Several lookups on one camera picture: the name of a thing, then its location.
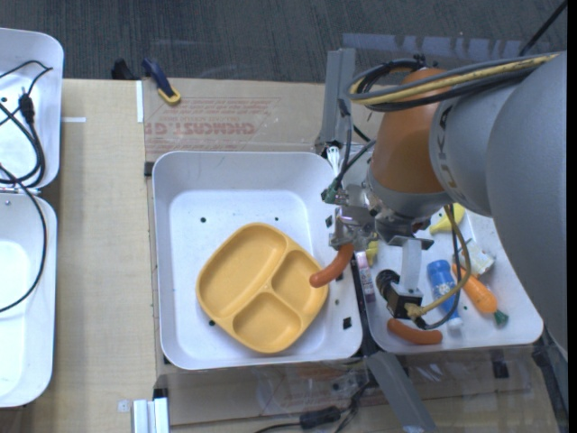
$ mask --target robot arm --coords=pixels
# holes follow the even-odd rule
[[[362,187],[343,189],[336,202],[331,245],[366,248],[368,218],[381,240],[405,249],[451,202],[492,217],[518,278],[566,352],[567,53],[450,72],[422,61],[388,63],[351,83],[353,102],[386,114]],[[412,70],[399,87],[369,92],[397,67]]]

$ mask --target table surface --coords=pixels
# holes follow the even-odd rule
[[[127,433],[132,401],[151,399],[159,348],[136,82],[65,79],[62,98],[60,173],[42,192],[59,219],[54,367],[46,392],[23,408],[22,431]],[[443,431],[557,431],[543,375],[527,367],[524,390],[436,397],[426,406]],[[251,432],[275,423],[284,420],[172,430]],[[389,406],[363,409],[353,425],[403,431]]]

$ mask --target white clip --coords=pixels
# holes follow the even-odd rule
[[[333,167],[334,175],[337,176],[339,171],[341,171],[341,152],[336,146],[330,146],[326,150],[326,158],[328,159],[331,167]]]

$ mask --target blue clamp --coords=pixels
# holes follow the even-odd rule
[[[176,105],[180,101],[180,93],[170,85],[168,79],[162,72],[159,63],[155,60],[144,58],[142,66],[147,75],[152,76],[159,88],[159,95],[170,105]]]

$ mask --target yellow divided plate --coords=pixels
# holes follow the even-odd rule
[[[323,307],[328,286],[308,278],[316,260],[279,229],[252,223],[212,254],[197,279],[205,313],[231,336],[261,353],[291,346]]]

